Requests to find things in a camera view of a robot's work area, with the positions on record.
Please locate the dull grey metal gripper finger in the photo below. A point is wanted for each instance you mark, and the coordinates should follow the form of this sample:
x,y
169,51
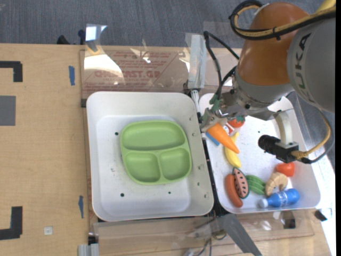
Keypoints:
x,y
211,120

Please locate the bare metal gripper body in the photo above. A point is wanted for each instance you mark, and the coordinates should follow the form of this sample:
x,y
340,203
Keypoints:
x,y
239,105

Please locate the orange carrot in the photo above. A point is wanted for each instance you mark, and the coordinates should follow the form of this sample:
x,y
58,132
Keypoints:
x,y
222,137

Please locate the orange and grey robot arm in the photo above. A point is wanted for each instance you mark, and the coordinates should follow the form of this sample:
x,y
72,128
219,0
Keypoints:
x,y
269,52

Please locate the red tomato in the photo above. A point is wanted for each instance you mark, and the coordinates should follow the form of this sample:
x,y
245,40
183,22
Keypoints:
x,y
237,122

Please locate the yellow banana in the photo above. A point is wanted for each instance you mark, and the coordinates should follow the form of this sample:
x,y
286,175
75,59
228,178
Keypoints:
x,y
233,157

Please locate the white plastic tray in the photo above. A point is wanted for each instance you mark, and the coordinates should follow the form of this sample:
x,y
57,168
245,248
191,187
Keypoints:
x,y
255,153
106,156

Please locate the green divided plate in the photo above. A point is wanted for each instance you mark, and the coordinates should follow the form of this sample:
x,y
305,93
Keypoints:
x,y
155,151

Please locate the watermelon slice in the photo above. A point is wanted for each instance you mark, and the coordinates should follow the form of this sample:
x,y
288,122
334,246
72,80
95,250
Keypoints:
x,y
241,184

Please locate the red sausage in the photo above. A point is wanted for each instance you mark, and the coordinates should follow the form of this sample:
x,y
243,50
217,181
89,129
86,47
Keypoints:
x,y
233,192

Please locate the green pea pod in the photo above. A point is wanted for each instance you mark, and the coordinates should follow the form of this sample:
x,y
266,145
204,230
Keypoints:
x,y
255,185

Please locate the orange red pepper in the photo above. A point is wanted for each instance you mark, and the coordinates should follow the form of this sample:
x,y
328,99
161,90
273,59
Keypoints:
x,y
286,169

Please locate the beige croissant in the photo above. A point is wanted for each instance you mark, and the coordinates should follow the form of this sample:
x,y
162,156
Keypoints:
x,y
275,183

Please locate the brown cardboard board red print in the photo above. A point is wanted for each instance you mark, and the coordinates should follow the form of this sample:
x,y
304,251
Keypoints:
x,y
128,71

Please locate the blue plastic bottle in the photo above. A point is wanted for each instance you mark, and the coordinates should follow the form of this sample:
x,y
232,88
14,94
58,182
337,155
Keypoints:
x,y
283,197

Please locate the black cylinder on white bracket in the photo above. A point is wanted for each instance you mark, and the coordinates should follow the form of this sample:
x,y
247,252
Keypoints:
x,y
285,149

